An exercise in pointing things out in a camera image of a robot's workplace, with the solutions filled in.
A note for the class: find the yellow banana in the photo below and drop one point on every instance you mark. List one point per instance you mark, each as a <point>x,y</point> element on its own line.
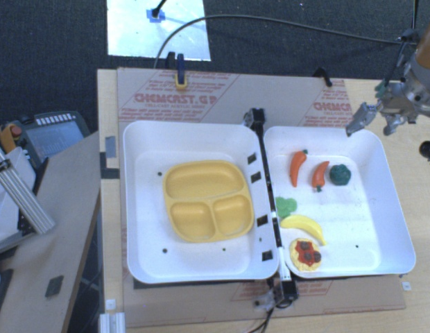
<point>305,223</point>

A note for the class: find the green broccoli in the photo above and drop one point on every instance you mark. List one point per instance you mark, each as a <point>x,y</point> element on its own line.
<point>340,175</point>

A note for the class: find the orange chili pepper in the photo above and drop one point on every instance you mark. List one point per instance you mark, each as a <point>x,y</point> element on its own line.
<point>319,176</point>

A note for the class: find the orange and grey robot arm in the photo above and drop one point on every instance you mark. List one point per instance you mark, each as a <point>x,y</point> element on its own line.
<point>427,49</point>

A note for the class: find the orange carrot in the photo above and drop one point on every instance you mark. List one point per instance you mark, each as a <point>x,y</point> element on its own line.
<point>296,166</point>

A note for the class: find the brown cardboard board red print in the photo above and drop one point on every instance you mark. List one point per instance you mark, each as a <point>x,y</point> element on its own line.
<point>215,95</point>

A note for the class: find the yellow divided plate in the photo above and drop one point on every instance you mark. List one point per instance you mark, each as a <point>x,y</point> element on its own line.
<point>204,200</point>

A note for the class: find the yellow pizza slice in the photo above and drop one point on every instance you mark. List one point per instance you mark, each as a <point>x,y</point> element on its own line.
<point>300,258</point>

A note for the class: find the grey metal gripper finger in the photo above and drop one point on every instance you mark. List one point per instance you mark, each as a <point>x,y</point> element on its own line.
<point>360,118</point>
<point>393,125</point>

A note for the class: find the thin black and white rod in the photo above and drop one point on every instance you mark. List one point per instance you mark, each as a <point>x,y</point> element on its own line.
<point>268,189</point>

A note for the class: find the black cylinder on white bracket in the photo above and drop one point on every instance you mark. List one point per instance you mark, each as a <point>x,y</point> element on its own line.
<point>429,149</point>

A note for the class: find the white plastic tray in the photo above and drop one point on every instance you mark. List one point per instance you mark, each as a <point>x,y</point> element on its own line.
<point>353,227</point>
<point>149,255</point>

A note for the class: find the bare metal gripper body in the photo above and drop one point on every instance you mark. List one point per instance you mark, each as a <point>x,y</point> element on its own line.
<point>400,99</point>

